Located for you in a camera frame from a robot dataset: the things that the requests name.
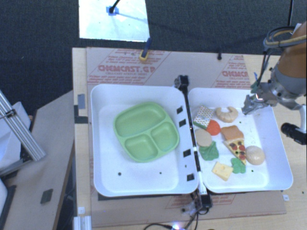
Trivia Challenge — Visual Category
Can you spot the brown cardboard board red print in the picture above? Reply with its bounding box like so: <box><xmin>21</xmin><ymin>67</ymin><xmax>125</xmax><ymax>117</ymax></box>
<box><xmin>85</xmin><ymin>47</ymin><xmax>287</xmax><ymax>228</ymax></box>

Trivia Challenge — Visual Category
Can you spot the black block with thin wires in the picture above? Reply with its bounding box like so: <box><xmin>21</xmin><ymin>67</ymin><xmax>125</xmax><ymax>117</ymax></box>
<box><xmin>191</xmin><ymin>193</ymin><xmax>213</xmax><ymax>210</ymax></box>
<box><xmin>174</xmin><ymin>75</ymin><xmax>189</xmax><ymax>89</ymax></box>

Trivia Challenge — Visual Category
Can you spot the yellow pizza slice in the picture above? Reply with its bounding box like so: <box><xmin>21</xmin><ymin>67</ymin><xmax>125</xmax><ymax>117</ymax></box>
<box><xmin>223</xmin><ymin>138</ymin><xmax>248</xmax><ymax>166</ymax></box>

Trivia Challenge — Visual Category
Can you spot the white plastic tray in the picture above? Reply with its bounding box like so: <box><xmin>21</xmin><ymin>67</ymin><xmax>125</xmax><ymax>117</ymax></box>
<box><xmin>188</xmin><ymin>87</ymin><xmax>294</xmax><ymax>194</ymax></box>
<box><xmin>90</xmin><ymin>83</ymin><xmax>200</xmax><ymax>197</ymax></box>

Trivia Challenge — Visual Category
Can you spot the red tomato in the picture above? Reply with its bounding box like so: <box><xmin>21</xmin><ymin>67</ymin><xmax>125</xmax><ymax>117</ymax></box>
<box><xmin>206</xmin><ymin>119</ymin><xmax>222</xmax><ymax>137</ymax></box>

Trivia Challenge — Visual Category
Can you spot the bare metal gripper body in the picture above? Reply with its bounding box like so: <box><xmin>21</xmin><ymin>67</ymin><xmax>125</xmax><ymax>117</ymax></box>
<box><xmin>254</xmin><ymin>81</ymin><xmax>303</xmax><ymax>110</ymax></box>

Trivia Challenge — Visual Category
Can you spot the tan round biscuit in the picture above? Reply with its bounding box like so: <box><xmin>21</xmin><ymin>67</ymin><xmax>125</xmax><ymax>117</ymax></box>
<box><xmin>194</xmin><ymin>128</ymin><xmax>213</xmax><ymax>148</ymax></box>

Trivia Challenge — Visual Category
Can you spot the white patterned carton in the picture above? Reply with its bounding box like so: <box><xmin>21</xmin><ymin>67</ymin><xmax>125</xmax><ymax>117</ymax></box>
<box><xmin>193</xmin><ymin>105</ymin><xmax>215</xmax><ymax>130</ymax></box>

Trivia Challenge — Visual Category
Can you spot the tan croissant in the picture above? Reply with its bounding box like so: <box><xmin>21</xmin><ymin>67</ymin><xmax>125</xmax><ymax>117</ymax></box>
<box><xmin>215</xmin><ymin>106</ymin><xmax>239</xmax><ymax>123</ymax></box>

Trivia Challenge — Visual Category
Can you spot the thin black and white rod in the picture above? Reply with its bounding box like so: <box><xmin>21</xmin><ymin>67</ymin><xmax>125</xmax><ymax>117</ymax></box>
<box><xmin>180</xmin><ymin>86</ymin><xmax>207</xmax><ymax>196</ymax></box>

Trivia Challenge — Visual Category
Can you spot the green broccoli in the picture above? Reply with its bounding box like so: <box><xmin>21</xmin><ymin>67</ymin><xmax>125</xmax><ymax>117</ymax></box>
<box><xmin>230</xmin><ymin>157</ymin><xmax>247</xmax><ymax>174</ymax></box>

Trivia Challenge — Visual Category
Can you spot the black cylinder on white bracket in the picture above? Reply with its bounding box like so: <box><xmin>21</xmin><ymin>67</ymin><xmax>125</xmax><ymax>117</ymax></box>
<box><xmin>281</xmin><ymin>102</ymin><xmax>307</xmax><ymax>146</ymax></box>

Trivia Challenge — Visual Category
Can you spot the beige bread roll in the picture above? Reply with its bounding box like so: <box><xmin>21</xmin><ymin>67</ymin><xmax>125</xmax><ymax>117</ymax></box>
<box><xmin>245</xmin><ymin>145</ymin><xmax>266</xmax><ymax>166</ymax></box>

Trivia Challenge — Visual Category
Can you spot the brown toast slice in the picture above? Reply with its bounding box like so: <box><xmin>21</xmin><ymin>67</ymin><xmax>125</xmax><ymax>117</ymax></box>
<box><xmin>220</xmin><ymin>125</ymin><xmax>245</xmax><ymax>142</ymax></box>

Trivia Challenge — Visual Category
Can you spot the green divided plate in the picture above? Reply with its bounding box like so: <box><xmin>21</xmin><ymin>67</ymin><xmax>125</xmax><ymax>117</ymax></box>
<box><xmin>113</xmin><ymin>102</ymin><xmax>180</xmax><ymax>163</ymax></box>

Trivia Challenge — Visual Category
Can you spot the yellow cheese wedge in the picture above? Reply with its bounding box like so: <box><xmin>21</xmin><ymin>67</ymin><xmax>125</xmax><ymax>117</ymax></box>
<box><xmin>211</xmin><ymin>161</ymin><xmax>234</xmax><ymax>182</ymax></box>

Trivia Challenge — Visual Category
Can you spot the green lettuce leaf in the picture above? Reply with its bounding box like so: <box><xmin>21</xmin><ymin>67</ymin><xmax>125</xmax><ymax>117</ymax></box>
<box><xmin>198</xmin><ymin>140</ymin><xmax>220</xmax><ymax>161</ymax></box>

